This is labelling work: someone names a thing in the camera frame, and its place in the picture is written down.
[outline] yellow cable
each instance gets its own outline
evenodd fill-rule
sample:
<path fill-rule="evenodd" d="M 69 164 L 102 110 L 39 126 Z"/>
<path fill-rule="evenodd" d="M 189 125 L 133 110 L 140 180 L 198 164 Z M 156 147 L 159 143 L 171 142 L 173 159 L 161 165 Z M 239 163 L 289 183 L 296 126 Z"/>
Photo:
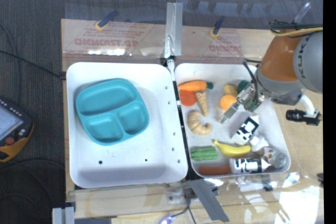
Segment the yellow cable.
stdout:
<path fill-rule="evenodd" d="M 306 28 L 306 29 L 300 29 L 300 30 L 295 30 L 295 31 L 291 31 L 291 32 L 286 32 L 286 33 L 278 33 L 278 32 L 272 32 L 273 35 L 277 36 L 277 37 L 286 37 L 286 36 L 292 36 L 295 34 L 301 34 L 301 33 L 305 33 L 305 32 L 312 32 L 312 31 L 322 31 L 323 27 L 315 27 L 315 28 Z"/>

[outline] dark gray fabric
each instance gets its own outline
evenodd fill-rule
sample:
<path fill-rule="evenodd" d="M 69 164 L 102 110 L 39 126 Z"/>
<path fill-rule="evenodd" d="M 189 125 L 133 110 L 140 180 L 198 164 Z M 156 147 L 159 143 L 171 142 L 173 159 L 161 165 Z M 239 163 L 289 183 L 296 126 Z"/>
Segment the dark gray fabric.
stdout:
<path fill-rule="evenodd" d="M 323 0 L 116 0 L 155 3 L 158 8 L 152 14 L 137 9 L 138 14 L 129 20 L 140 18 L 153 22 L 165 20 L 165 3 L 184 2 L 184 24 L 210 26 L 214 16 L 234 7 L 228 16 L 226 27 L 264 28 L 273 19 L 291 20 L 306 2 L 312 9 L 305 16 L 305 23 L 323 21 Z M 61 72 L 61 29 L 62 18 L 99 18 L 95 13 L 100 0 L 0 0 L 0 23 L 14 39 L 14 47 L 20 57 L 49 71 Z M 13 53 L 3 29 L 0 29 L 0 50 Z M 26 147 L 14 161 L 47 159 L 64 165 L 64 115 L 62 103 L 62 81 L 54 75 L 0 52 L 0 95 L 19 105 L 31 116 L 35 129 Z M 7 164 L 0 163 L 0 169 Z M 31 198 L 36 206 L 25 198 L 0 200 L 0 223 L 51 223 L 51 219 L 37 220 L 22 214 L 51 216 L 52 207 L 62 207 L 65 201 L 65 176 L 59 167 L 42 162 L 26 164 L 50 192 L 52 203 L 41 184 L 22 165 L 0 172 L 0 197 L 4 193 L 20 193 Z"/>

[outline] blue clip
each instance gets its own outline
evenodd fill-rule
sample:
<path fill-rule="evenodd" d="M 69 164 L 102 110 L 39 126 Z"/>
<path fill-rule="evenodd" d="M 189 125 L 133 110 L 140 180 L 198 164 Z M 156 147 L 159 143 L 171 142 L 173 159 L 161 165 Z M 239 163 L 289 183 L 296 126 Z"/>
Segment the blue clip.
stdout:
<path fill-rule="evenodd" d="M 118 14 L 119 12 L 117 12 L 116 10 L 110 12 L 102 20 L 100 20 L 99 22 L 96 22 L 95 24 L 96 29 L 98 31 L 102 31 L 103 29 L 105 29 L 108 26 L 108 22 L 113 20 Z"/>
<path fill-rule="evenodd" d="M 210 32 L 210 36 L 212 38 L 216 38 L 218 36 L 218 32 L 219 32 L 220 27 L 222 26 L 224 18 L 225 18 L 224 16 L 221 16 L 219 20 L 215 23 L 215 26 L 212 28 Z"/>

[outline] teal plate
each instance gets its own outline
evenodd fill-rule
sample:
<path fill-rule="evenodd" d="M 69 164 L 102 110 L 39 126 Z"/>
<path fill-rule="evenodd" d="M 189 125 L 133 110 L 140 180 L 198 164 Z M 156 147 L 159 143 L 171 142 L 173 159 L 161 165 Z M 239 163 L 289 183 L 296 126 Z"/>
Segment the teal plate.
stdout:
<path fill-rule="evenodd" d="M 111 79 L 79 92 L 76 110 L 89 137 L 112 145 L 142 133 L 149 114 L 139 92 L 124 79 Z"/>

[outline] table surface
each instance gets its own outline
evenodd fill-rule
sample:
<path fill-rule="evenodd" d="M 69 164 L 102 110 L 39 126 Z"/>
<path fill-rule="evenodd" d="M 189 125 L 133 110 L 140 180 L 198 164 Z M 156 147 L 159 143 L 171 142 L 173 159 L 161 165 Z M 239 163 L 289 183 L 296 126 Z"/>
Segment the table surface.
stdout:
<path fill-rule="evenodd" d="M 82 33 L 81 23 L 85 25 L 88 21 L 62 20 L 64 72 L 72 63 L 78 61 L 111 61 L 111 58 L 107 59 L 102 56 L 66 52 L 65 49 L 71 43 L 70 41 Z M 157 25 L 153 29 L 152 32 L 155 32 L 156 35 L 163 34 L 164 36 L 164 26 Z M 186 42 L 202 39 L 204 42 L 204 33 L 208 33 L 210 30 L 204 27 L 184 27 L 184 38 L 188 40 Z M 255 59 L 264 55 L 273 38 L 268 30 L 236 29 L 235 34 L 239 40 L 237 46 L 242 49 L 239 53 L 242 53 L 244 57 Z M 232 63 L 235 58 L 239 58 L 239 54 L 235 52 L 220 58 L 224 63 Z M 187 55 L 186 58 L 181 58 L 181 62 L 192 61 L 192 59 L 192 55 Z M 157 62 L 158 59 L 154 57 L 147 58 L 147 60 Z M 305 94 L 310 98 L 315 108 L 323 114 L 323 96 L 311 91 L 306 91 Z M 288 220 L 296 223 L 296 219 L 300 219 L 300 223 L 309 223 L 324 219 L 323 187 L 320 186 L 317 177 L 317 174 L 323 173 L 323 121 L 319 126 L 289 122 L 285 119 L 285 114 L 288 109 L 293 109 L 293 107 L 278 104 L 274 104 L 274 107 L 291 156 L 291 166 L 283 175 L 270 177 L 271 182 L 277 183 L 277 187 L 273 188 L 273 191 L 265 191 L 262 187 L 260 188 L 260 177 L 225 179 L 223 185 L 218 188 L 216 197 L 231 223 L 270 223 L 272 221 L 283 223 Z M 75 185 L 69 174 L 67 112 L 67 87 L 66 81 L 64 81 L 66 192 L 68 201 L 76 201 L 75 218 L 118 216 L 111 218 L 111 223 L 139 223 L 139 221 L 159 223 L 169 212 L 175 214 L 185 208 L 181 191 L 183 192 L 187 187 L 183 182 L 176 183 L 176 185 L 138 185 L 75 190 Z M 293 206 L 297 204 L 302 204 L 302 206 L 295 207 L 294 210 Z M 198 199 L 192 200 L 191 209 L 197 223 L 211 222 Z M 186 212 L 178 216 L 175 223 L 192 223 L 191 215 Z"/>

